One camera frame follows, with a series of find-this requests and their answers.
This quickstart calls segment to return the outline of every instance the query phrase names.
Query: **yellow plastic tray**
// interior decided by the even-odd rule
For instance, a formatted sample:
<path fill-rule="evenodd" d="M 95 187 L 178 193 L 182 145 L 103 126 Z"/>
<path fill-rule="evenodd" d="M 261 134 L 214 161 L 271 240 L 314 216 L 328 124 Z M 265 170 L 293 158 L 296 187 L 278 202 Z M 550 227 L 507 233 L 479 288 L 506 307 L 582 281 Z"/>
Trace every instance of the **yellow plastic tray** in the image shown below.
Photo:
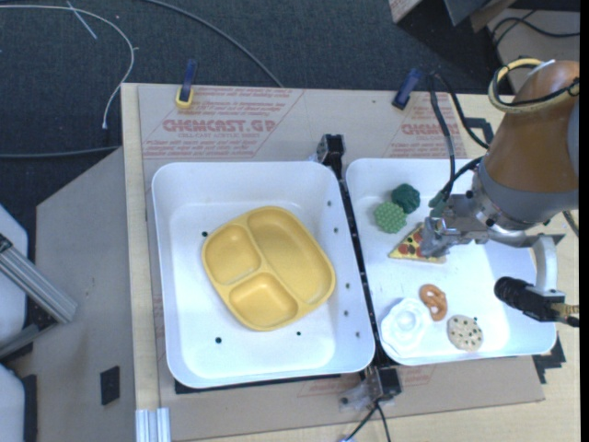
<path fill-rule="evenodd" d="M 214 289 L 245 326 L 272 331 L 323 304 L 335 272 L 291 212 L 265 206 L 225 223 L 204 241 L 202 263 Z"/>

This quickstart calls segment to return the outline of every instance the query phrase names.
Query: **black cable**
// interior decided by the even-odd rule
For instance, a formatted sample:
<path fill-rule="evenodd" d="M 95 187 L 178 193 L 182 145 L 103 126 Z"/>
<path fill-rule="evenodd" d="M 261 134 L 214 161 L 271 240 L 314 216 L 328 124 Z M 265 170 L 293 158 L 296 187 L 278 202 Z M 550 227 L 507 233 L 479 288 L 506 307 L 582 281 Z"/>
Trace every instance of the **black cable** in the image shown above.
<path fill-rule="evenodd" d="M 61 157 L 79 157 L 88 156 L 92 154 L 99 154 L 102 152 L 113 151 L 119 148 L 119 145 L 112 145 L 109 147 L 97 147 L 95 149 L 84 149 L 79 151 L 63 151 L 63 152 L 50 152 L 40 154 L 2 154 L 0 153 L 0 160 L 34 160 L 44 158 L 61 158 Z"/>
<path fill-rule="evenodd" d="M 473 170 L 480 163 L 481 160 L 482 160 L 482 157 L 473 158 L 467 164 L 462 166 L 462 168 L 454 176 L 454 181 L 456 181 L 456 179 L 458 179 L 458 177 L 463 175 L 465 172 L 467 172 L 469 170 Z M 450 182 L 448 182 L 444 186 L 444 188 L 441 190 L 441 192 L 442 192 L 442 194 L 445 194 L 447 191 L 451 191 L 451 190 L 452 190 L 452 185 L 450 184 Z"/>
<path fill-rule="evenodd" d="M 482 139 L 480 139 L 472 131 L 472 128 L 468 125 L 467 117 L 465 116 L 464 112 L 462 111 L 462 105 L 460 104 L 460 101 L 458 100 L 458 96 L 456 95 L 456 92 L 450 86 L 450 84 L 448 83 L 448 81 L 441 74 L 435 73 L 434 76 L 440 82 L 442 82 L 442 84 L 445 86 L 446 91 L 450 94 L 450 98 L 452 99 L 452 102 L 454 103 L 454 107 L 456 108 L 456 112 L 458 113 L 458 118 L 460 118 L 460 122 L 462 122 L 462 125 L 464 126 L 464 129 L 467 130 L 467 133 L 470 136 L 470 138 L 475 143 L 477 143 L 478 145 L 480 145 L 483 149 L 489 149 L 489 145 L 487 143 L 485 143 Z"/>
<path fill-rule="evenodd" d="M 428 90 L 430 92 L 430 102 L 432 104 L 433 113 L 440 124 L 440 128 L 442 129 L 442 134 L 444 135 L 446 141 L 446 147 L 448 148 L 448 157 L 450 160 L 450 180 L 446 185 L 449 186 L 448 190 L 444 192 L 443 199 L 446 201 L 450 197 L 450 193 L 452 192 L 452 188 L 454 187 L 454 179 L 456 175 L 456 156 L 454 154 L 454 145 L 452 143 L 452 135 L 450 130 L 448 129 L 448 125 L 445 123 L 444 115 L 440 111 L 440 106 L 438 105 L 438 98 L 435 94 L 435 89 L 433 87 L 434 81 L 434 74 L 429 74 L 427 76 L 427 85 Z"/>
<path fill-rule="evenodd" d="M 559 33 L 550 33 L 549 31 L 545 31 L 544 29 L 540 29 L 538 27 L 536 27 L 535 25 L 532 25 L 531 23 L 525 21 L 529 16 L 531 16 L 532 14 L 536 13 L 537 10 L 531 10 L 528 13 L 526 13 L 523 17 L 507 17 L 505 19 L 502 19 L 499 23 L 497 23 L 495 25 L 495 28 L 493 29 L 493 31 L 491 32 L 491 39 L 494 40 L 495 39 L 495 33 L 497 32 L 497 29 L 506 21 L 514 21 L 514 24 L 512 26 L 510 26 L 508 29 L 505 30 L 505 32 L 499 37 L 499 39 L 497 41 L 494 42 L 495 45 L 495 49 L 497 49 L 497 47 L 499 46 L 499 43 L 502 41 L 502 39 L 504 38 L 504 36 L 511 31 L 513 28 L 515 28 L 517 25 L 519 25 L 520 23 L 524 23 L 526 24 L 528 27 L 530 27 L 531 29 L 534 29 L 538 32 L 540 32 L 541 34 L 544 34 L 546 36 L 549 37 L 554 37 L 554 38 L 559 38 L 559 37 L 564 37 L 564 38 L 568 38 L 571 36 L 578 36 L 580 35 L 580 33 L 568 33 L 561 36 L 559 35 Z"/>
<path fill-rule="evenodd" d="M 536 13 L 536 10 L 531 10 L 529 12 L 527 12 L 525 15 L 523 15 L 520 18 L 516 18 L 517 21 L 515 21 L 515 23 L 513 25 L 511 25 L 508 29 L 506 29 L 503 34 L 499 37 L 499 39 L 497 41 L 493 41 L 494 42 L 494 46 L 495 49 L 497 49 L 499 47 L 499 43 L 503 40 L 503 38 L 505 37 L 505 35 L 511 31 L 513 28 L 515 28 L 519 23 L 525 21 L 525 19 L 527 17 L 530 17 L 531 15 L 533 15 L 534 13 Z M 497 29 L 499 29 L 499 27 L 507 20 L 506 19 L 502 19 L 499 23 L 497 23 L 495 25 L 495 28 L 493 29 L 493 31 L 491 32 L 491 39 L 495 40 L 495 33 L 497 32 Z"/>
<path fill-rule="evenodd" d="M 368 414 L 364 417 L 364 419 L 356 426 L 356 428 L 352 431 L 352 433 L 343 439 L 344 442 L 351 440 L 352 437 L 354 437 L 358 433 L 358 431 L 364 427 L 364 425 L 368 422 L 368 420 L 375 413 L 377 407 L 378 406 L 376 404 L 373 405 L 373 408 L 368 412 Z"/>
<path fill-rule="evenodd" d="M 375 404 L 376 404 L 376 409 L 380 413 L 380 418 L 383 421 L 383 426 L 385 427 L 385 434 L 387 434 L 387 442 L 392 442 L 391 438 L 390 438 L 390 434 L 388 432 L 388 424 L 387 424 L 387 418 L 385 417 L 385 413 L 383 413 L 383 410 L 380 407 L 380 403 L 378 402 L 378 400 L 376 400 Z"/>
<path fill-rule="evenodd" d="M 5 4 L 7 2 L 19 2 L 22 0 L 0 0 L 0 5 L 1 4 Z M 138 0 L 140 2 L 146 2 L 148 4 L 151 5 L 155 5 L 155 6 L 162 6 L 168 10 L 172 10 L 175 11 L 176 13 L 180 13 L 181 15 L 188 17 L 190 19 L 193 19 L 194 21 L 197 21 L 199 23 L 201 23 L 202 25 L 204 25 L 206 28 L 211 29 L 212 31 L 214 31 L 215 33 L 217 33 L 218 35 L 222 36 L 223 38 L 225 38 L 227 41 L 231 42 L 233 45 L 235 45 L 240 51 L 242 51 L 249 59 L 251 59 L 264 73 L 266 73 L 266 75 L 272 79 L 272 81 L 278 86 L 278 87 L 284 87 L 284 85 L 280 82 L 280 80 L 278 80 L 278 78 L 276 78 L 276 76 L 255 56 L 253 55 L 248 49 L 246 49 L 242 44 L 240 44 L 239 42 L 237 42 L 234 38 L 232 38 L 231 36 L 229 36 L 227 33 L 225 33 L 224 31 L 222 31 L 221 29 L 217 28 L 215 25 L 213 25 L 212 23 L 210 23 L 209 21 L 198 17 L 197 15 L 194 15 L 178 6 L 173 6 L 171 4 L 168 4 L 166 2 L 161 2 L 159 0 Z"/>

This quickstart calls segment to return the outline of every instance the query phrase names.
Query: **cardboard sheet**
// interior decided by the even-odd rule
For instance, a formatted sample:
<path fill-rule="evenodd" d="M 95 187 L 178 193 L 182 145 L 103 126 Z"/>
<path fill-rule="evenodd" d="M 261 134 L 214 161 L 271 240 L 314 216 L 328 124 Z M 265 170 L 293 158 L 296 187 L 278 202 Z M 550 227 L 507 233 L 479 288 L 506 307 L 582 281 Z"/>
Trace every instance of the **cardboard sheet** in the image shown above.
<path fill-rule="evenodd" d="M 358 421 L 362 414 L 339 408 L 339 395 L 359 383 L 357 374 L 176 392 L 166 363 L 149 186 L 159 167 L 178 160 L 312 159 L 323 134 L 344 135 L 344 167 L 361 157 L 445 158 L 445 141 L 429 95 L 412 94 L 407 109 L 401 111 L 391 106 L 393 92 L 196 87 L 193 107 L 181 111 L 174 105 L 176 89 L 138 87 L 160 402 L 170 409 L 173 439 Z M 450 98 L 439 97 L 454 135 L 456 156 L 465 157 Z M 531 357 L 400 367 L 399 374 L 404 390 L 393 405 L 385 407 L 386 415 L 437 413 L 544 397 Z M 466 384 L 457 386 L 458 379 Z"/>

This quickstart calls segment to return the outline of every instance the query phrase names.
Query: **white cable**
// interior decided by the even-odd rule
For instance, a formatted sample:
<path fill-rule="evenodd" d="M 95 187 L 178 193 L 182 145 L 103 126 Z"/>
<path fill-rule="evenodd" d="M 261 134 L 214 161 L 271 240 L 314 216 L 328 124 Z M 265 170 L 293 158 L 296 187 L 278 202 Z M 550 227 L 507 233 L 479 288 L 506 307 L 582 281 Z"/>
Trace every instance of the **white cable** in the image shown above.
<path fill-rule="evenodd" d="M 84 15 L 88 15 L 89 17 L 93 17 L 96 18 L 100 21 L 102 21 L 103 23 L 106 23 L 107 25 L 109 25 L 111 28 L 113 28 L 115 31 L 117 31 L 121 37 L 125 40 L 125 42 L 127 43 L 127 45 L 129 46 L 129 51 L 131 52 L 131 61 L 129 62 L 129 68 L 127 69 L 127 72 L 125 73 L 125 75 L 123 76 L 123 78 L 121 79 L 121 82 L 119 83 L 119 85 L 114 89 L 114 91 L 112 92 L 112 94 L 110 95 L 109 101 L 107 102 L 107 106 L 104 110 L 104 114 L 102 116 L 102 129 L 108 129 L 109 126 L 107 125 L 107 115 L 110 111 L 110 105 L 112 104 L 112 101 L 114 100 L 114 98 L 117 96 L 117 93 L 119 92 L 121 85 L 125 83 L 125 81 L 127 80 L 127 78 L 129 77 L 129 74 L 131 73 L 131 71 L 133 70 L 133 66 L 135 64 L 135 49 L 133 47 L 133 45 L 131 44 L 131 41 L 129 40 L 129 38 L 127 38 L 127 35 L 125 33 L 122 32 L 122 30 L 115 25 L 114 23 L 112 23 L 111 21 L 108 21 L 107 19 L 96 15 L 95 13 L 86 11 L 86 10 L 82 10 L 80 8 L 75 8 L 73 6 L 47 6 L 47 5 L 0 5 L 0 9 L 5 8 L 5 9 L 41 9 L 41 10 L 63 10 L 63 11 L 68 11 L 68 12 L 73 12 L 74 15 L 78 14 L 78 13 L 82 13 Z"/>
<path fill-rule="evenodd" d="M 83 19 L 83 18 L 82 18 L 82 17 L 81 17 L 81 16 L 80 16 L 80 15 L 79 15 L 79 14 L 78 14 L 76 11 L 75 11 L 75 8 L 74 8 L 74 6 L 73 6 L 73 5 L 70 3 L 70 1 L 69 1 L 69 0 L 67 0 L 67 5 L 68 5 L 70 8 L 72 8 L 72 9 L 74 10 L 75 17 L 76 17 L 77 19 L 79 19 L 79 20 L 80 20 L 80 23 L 82 23 L 82 24 L 84 25 L 84 28 L 86 28 L 86 29 L 88 30 L 88 32 L 89 32 L 89 33 L 92 35 L 92 38 L 94 38 L 95 40 L 97 40 L 97 39 L 98 39 L 98 36 L 96 35 L 96 33 L 95 33 L 93 30 L 92 30 L 92 28 L 90 28 L 90 25 L 88 25 L 88 24 L 86 23 L 86 20 L 85 20 L 85 19 Z"/>

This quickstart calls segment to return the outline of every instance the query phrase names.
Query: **wire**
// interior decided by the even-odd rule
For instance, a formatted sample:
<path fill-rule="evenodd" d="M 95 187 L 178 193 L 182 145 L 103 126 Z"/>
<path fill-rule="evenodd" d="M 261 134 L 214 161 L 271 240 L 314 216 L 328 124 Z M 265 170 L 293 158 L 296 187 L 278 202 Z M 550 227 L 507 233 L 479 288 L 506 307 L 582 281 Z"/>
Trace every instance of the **wire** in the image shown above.
<path fill-rule="evenodd" d="M 129 74 L 131 73 L 131 71 L 133 70 L 133 66 L 135 64 L 135 49 L 133 47 L 133 45 L 131 44 L 131 41 L 129 40 L 129 38 L 127 37 L 127 35 L 125 33 L 122 32 L 122 30 L 115 25 L 114 23 L 112 23 L 111 21 L 108 21 L 107 19 L 96 15 L 92 12 L 86 11 L 86 10 L 82 10 L 80 8 L 75 8 L 73 6 L 46 6 L 46 5 L 0 5 L 0 9 L 41 9 L 41 10 L 63 10 L 63 11 L 67 11 L 70 13 L 74 13 L 75 15 L 78 15 L 79 13 L 82 13 L 84 15 L 88 15 L 90 17 L 96 18 L 100 21 L 102 21 L 103 23 L 106 23 L 107 25 L 109 25 L 111 28 L 113 28 L 115 31 L 117 31 L 121 37 L 125 40 L 125 42 L 127 43 L 127 46 L 129 46 L 129 51 L 131 53 L 131 61 L 129 62 L 129 67 L 127 69 L 127 72 L 125 72 L 125 75 L 122 77 L 121 82 L 119 82 L 119 85 L 114 89 L 114 91 L 110 94 L 109 97 L 109 101 L 107 102 L 107 106 L 104 110 L 104 113 L 102 115 L 102 129 L 108 129 L 108 125 L 107 125 L 107 116 L 109 114 L 110 111 L 110 105 L 112 104 L 112 101 L 114 100 L 114 98 L 116 97 L 117 93 L 119 93 L 119 90 L 121 89 L 121 85 L 125 83 L 125 81 L 127 80 L 127 78 L 129 77 Z"/>
<path fill-rule="evenodd" d="M 460 101 L 458 100 L 458 96 L 456 95 L 456 92 L 450 86 L 450 84 L 448 83 L 448 81 L 441 74 L 435 73 L 434 76 L 440 82 L 442 82 L 442 84 L 444 84 L 446 91 L 450 94 L 450 98 L 452 99 L 452 102 L 454 103 L 454 107 L 456 108 L 456 112 L 458 113 L 458 118 L 460 118 L 460 122 L 462 122 L 462 125 L 464 126 L 464 129 L 467 130 L 467 133 L 470 136 L 470 138 L 475 143 L 477 143 L 478 145 L 480 145 L 483 149 L 489 149 L 489 145 L 487 143 L 485 143 L 482 139 L 480 139 L 472 131 L 472 128 L 470 127 L 470 125 L 468 123 L 467 117 L 465 116 L 464 112 L 462 111 L 462 106 L 460 105 Z"/>
<path fill-rule="evenodd" d="M 538 31 L 540 34 L 544 34 L 545 36 L 549 36 L 552 38 L 568 38 L 568 37 L 573 37 L 573 36 L 580 36 L 581 33 L 552 33 L 549 31 L 546 31 L 544 29 L 540 29 L 539 27 L 532 25 L 531 23 L 525 21 L 528 17 L 530 17 L 531 15 L 533 15 L 534 13 L 536 13 L 537 10 L 531 10 L 528 13 L 526 13 L 525 15 L 523 15 L 522 17 L 507 17 L 502 19 L 499 23 L 497 23 L 495 25 L 495 28 L 493 29 L 493 31 L 491 32 L 491 38 L 494 40 L 495 39 L 495 33 L 497 32 L 497 29 L 505 22 L 507 21 L 515 21 L 515 23 L 513 25 L 511 25 L 508 29 L 506 29 L 503 34 L 499 37 L 499 39 L 497 41 L 494 42 L 495 45 L 495 49 L 497 49 L 497 47 L 499 46 L 499 43 L 502 41 L 502 39 L 505 37 L 505 35 L 511 31 L 513 28 L 515 28 L 518 24 L 520 23 L 524 23 L 525 25 L 527 25 L 529 28 Z"/>
<path fill-rule="evenodd" d="M 364 425 L 368 422 L 368 420 L 372 417 L 372 415 L 376 411 L 376 408 L 377 408 L 377 406 L 376 406 L 376 404 L 374 404 L 372 409 L 368 412 L 368 414 L 364 417 L 364 419 L 356 426 L 356 428 L 352 431 L 352 433 L 343 439 L 344 442 L 347 442 L 348 440 L 352 440 L 352 438 L 358 433 L 358 431 L 360 429 L 362 429 L 364 427 Z"/>
<path fill-rule="evenodd" d="M 101 152 L 108 152 L 118 149 L 119 145 L 112 145 L 109 147 L 97 147 L 95 149 L 83 149 L 79 151 L 63 151 L 50 152 L 39 154 L 2 154 L 0 153 L 0 160 L 29 160 L 29 159 L 44 159 L 44 158 L 58 158 L 58 157 L 79 157 L 88 156 L 92 154 L 99 154 Z"/>
<path fill-rule="evenodd" d="M 437 118 L 437 120 L 440 124 L 440 128 L 442 129 L 442 133 L 444 134 L 446 147 L 448 149 L 448 157 L 450 160 L 450 180 L 446 184 L 449 186 L 449 188 L 446 192 L 444 192 L 444 197 L 443 197 L 444 200 L 446 201 L 449 198 L 450 193 L 452 192 L 452 188 L 454 186 L 454 179 L 455 179 L 455 175 L 456 175 L 456 156 L 454 153 L 454 145 L 452 143 L 452 135 L 450 133 L 450 130 L 448 129 L 448 125 L 445 123 L 444 115 L 440 111 L 440 106 L 438 105 L 438 98 L 437 98 L 437 96 L 435 94 L 435 90 L 433 88 L 434 80 L 435 80 L 434 73 L 431 73 L 427 76 L 427 85 L 428 85 L 428 90 L 430 92 L 430 102 L 432 104 L 433 113 L 435 114 L 435 117 Z"/>
<path fill-rule="evenodd" d="M 378 402 L 378 400 L 376 400 L 375 404 L 376 404 L 376 409 L 380 413 L 380 419 L 382 419 L 382 421 L 383 421 L 383 426 L 385 427 L 385 434 L 387 434 L 387 442 L 391 442 L 390 434 L 388 432 L 387 418 L 385 417 L 385 413 L 383 413 L 383 410 L 380 407 L 380 403 Z"/>
<path fill-rule="evenodd" d="M 532 23 L 530 23 L 529 21 L 526 21 L 525 18 L 527 17 L 506 17 L 504 18 L 502 21 L 500 21 L 497 26 L 495 27 L 495 30 L 493 31 L 493 33 L 497 30 L 497 27 L 499 27 L 500 25 L 502 25 L 503 23 L 506 23 L 507 21 L 516 21 L 515 25 L 512 25 L 509 29 L 507 29 L 501 36 L 500 38 L 496 41 L 495 46 L 497 46 L 503 36 L 505 36 L 505 33 L 507 33 L 508 30 L 510 30 L 511 28 L 513 28 L 514 26 L 516 26 L 519 23 L 522 23 L 524 25 L 526 25 L 527 27 L 533 29 L 534 31 L 543 34 L 544 36 L 548 36 L 550 38 L 574 38 L 575 36 L 581 36 L 581 32 L 580 31 L 575 31 L 573 33 L 554 33 L 551 31 L 547 31 L 545 29 L 542 29 Z"/>
<path fill-rule="evenodd" d="M 468 172 L 469 170 L 473 170 L 478 164 L 480 164 L 481 160 L 482 160 L 482 157 L 477 157 L 477 158 L 473 158 L 472 160 L 470 160 L 467 164 L 465 164 L 464 166 L 462 166 L 462 168 L 460 168 L 460 170 L 454 176 L 453 181 L 456 181 L 456 179 L 458 179 L 458 177 L 460 177 L 464 173 Z M 452 190 L 452 184 L 450 182 L 448 182 L 444 186 L 444 188 L 441 190 L 441 192 L 444 195 L 446 195 L 446 192 L 447 192 L 447 194 L 449 195 L 451 190 Z"/>
<path fill-rule="evenodd" d="M 497 49 L 497 48 L 499 47 L 499 43 L 500 43 L 500 42 L 503 40 L 503 38 L 505 37 L 505 35 L 506 35 L 506 34 L 507 34 L 509 31 L 511 31 L 513 28 L 515 28 L 515 27 L 516 27 L 516 26 L 517 26 L 519 23 L 522 23 L 522 22 L 524 22 L 526 18 L 530 17 L 530 16 L 531 16 L 531 15 L 533 15 L 534 13 L 536 13 L 536 10 L 531 10 L 531 11 L 527 12 L 525 15 L 523 15 L 522 17 L 520 17 L 520 18 L 516 18 L 516 20 L 517 20 L 517 21 L 515 21 L 515 23 L 514 23 L 513 25 L 511 25 L 511 26 L 510 26 L 508 29 L 506 29 L 506 30 L 505 30 L 505 31 L 502 33 L 502 35 L 499 37 L 499 39 L 498 39 L 498 40 L 495 40 L 495 35 L 496 35 L 496 33 L 497 33 L 497 29 L 499 29 L 499 27 L 500 27 L 500 26 L 501 26 L 503 23 L 505 23 L 505 22 L 507 21 L 507 18 L 505 18 L 505 19 L 501 20 L 499 23 L 497 23 L 497 24 L 495 25 L 495 28 L 494 28 L 494 29 L 493 29 L 493 31 L 491 32 L 491 38 L 493 39 L 493 42 L 494 42 L 495 49 Z"/>
<path fill-rule="evenodd" d="M 0 4 L 3 4 L 4 2 L 17 2 L 17 1 L 22 1 L 22 0 L 0 0 Z M 190 12 L 188 12 L 178 6 L 173 6 L 171 4 L 168 4 L 166 2 L 161 2 L 159 0 L 137 0 L 137 1 L 145 2 L 148 4 L 155 5 L 155 6 L 162 6 L 168 10 L 172 10 L 176 13 L 180 13 L 181 15 L 183 15 L 185 17 L 193 19 L 194 21 L 198 21 L 199 23 L 204 25 L 206 28 L 214 31 L 218 35 L 225 38 L 227 41 L 231 42 L 240 51 L 242 51 L 249 59 L 251 59 L 269 78 L 271 78 L 272 81 L 278 87 L 284 88 L 284 85 L 282 84 L 282 82 L 280 80 L 278 80 L 278 78 L 254 54 L 252 54 L 245 46 L 243 46 L 243 44 L 239 43 L 234 38 L 229 36 L 227 33 L 222 31 L 221 29 L 217 28 L 215 25 L 213 25 L 209 21 L 205 20 L 204 18 L 194 15 L 194 14 L 192 14 L 192 13 L 190 13 Z"/>
<path fill-rule="evenodd" d="M 356 426 L 356 428 L 352 431 L 352 433 L 343 439 L 343 442 L 352 440 L 352 438 L 356 434 L 358 434 L 358 431 L 360 431 L 360 429 L 362 429 L 364 427 L 364 425 L 370 420 L 370 418 L 372 417 L 372 415 L 376 411 L 378 411 L 380 413 L 380 418 L 381 418 L 383 425 L 385 427 L 385 433 L 387 435 L 387 442 L 391 442 L 390 434 L 388 432 L 387 418 L 385 417 L 385 414 L 383 413 L 383 410 L 380 407 L 380 400 L 379 399 L 375 400 L 375 402 L 373 403 L 372 409 L 368 412 L 368 414 L 364 417 L 364 419 Z"/>

